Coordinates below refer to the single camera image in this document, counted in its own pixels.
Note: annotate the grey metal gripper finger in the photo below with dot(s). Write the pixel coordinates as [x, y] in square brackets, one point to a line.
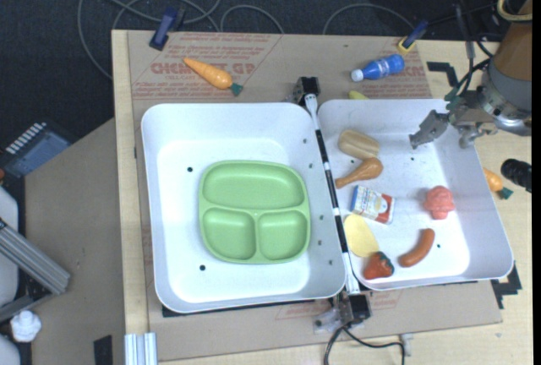
[429, 129]
[467, 138]

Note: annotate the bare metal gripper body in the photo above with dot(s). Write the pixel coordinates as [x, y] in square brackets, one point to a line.
[473, 115]

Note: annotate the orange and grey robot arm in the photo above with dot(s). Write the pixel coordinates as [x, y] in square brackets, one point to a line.
[513, 55]

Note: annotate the orange carrot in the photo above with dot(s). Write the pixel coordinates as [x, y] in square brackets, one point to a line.
[493, 181]
[211, 74]

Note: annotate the white plastic tray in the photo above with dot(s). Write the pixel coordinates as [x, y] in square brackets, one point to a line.
[414, 186]
[177, 203]

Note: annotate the pink ice cream toy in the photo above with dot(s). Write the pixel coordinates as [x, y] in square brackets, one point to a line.
[439, 203]

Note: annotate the tan bread roll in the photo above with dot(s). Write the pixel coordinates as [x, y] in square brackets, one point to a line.
[358, 143]

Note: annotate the brown chicken drumstick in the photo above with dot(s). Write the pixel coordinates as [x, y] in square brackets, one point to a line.
[365, 171]

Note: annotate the blue bottle with white cap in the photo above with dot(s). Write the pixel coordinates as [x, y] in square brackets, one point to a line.
[380, 67]

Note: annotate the small white printed carton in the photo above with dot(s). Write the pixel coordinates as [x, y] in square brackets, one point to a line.
[374, 205]

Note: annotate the thin black and white rod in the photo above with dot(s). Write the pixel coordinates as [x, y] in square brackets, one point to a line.
[329, 173]

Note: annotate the brown sausage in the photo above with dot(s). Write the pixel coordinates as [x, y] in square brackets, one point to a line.
[418, 249]

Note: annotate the yellow potato chip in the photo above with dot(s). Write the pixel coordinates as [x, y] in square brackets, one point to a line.
[360, 236]

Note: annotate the red strawberry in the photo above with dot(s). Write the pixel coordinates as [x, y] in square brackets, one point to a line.
[378, 267]

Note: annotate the brown cardboard board, red print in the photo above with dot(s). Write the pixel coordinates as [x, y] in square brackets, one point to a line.
[270, 59]

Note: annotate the green divided plate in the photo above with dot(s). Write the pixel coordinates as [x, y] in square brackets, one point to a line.
[253, 211]

